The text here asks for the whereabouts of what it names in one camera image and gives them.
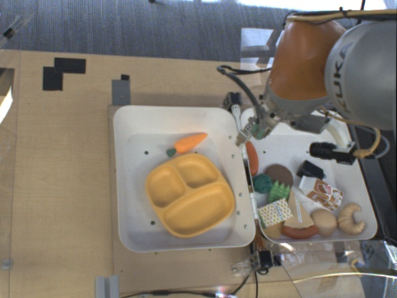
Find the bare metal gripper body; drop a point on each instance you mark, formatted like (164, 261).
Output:
(266, 120)

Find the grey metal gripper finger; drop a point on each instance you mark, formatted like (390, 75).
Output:
(249, 125)
(241, 138)

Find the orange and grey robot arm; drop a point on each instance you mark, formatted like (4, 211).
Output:
(313, 70)

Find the red sausage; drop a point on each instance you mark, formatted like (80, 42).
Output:
(252, 158)
(300, 232)

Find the dark green broccoli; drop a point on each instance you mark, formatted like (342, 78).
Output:
(262, 183)

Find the orange carrot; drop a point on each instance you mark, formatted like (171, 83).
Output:
(189, 142)

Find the brown round biscuit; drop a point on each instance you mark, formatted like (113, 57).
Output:
(280, 173)

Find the light green lettuce leaf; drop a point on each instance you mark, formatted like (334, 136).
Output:
(278, 192)

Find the black angular block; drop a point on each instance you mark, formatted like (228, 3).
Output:
(310, 169)

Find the yellow divided plate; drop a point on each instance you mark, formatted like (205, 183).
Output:
(192, 203)

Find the white and yellow patterned packet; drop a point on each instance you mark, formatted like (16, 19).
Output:
(275, 213)

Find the brown and white carton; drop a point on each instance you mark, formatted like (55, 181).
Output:
(322, 192)

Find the tan sandwich wedge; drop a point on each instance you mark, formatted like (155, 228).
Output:
(299, 211)

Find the tan bread slice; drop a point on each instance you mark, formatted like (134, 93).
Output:
(273, 232)

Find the white plastic tray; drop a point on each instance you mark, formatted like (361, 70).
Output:
(350, 185)
(139, 216)

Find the round beige bread roll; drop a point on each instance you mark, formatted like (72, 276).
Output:
(325, 223)

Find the beige croissant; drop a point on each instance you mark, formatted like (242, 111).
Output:
(349, 220)

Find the black cylinder on white bracket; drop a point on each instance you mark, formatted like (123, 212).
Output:
(324, 150)

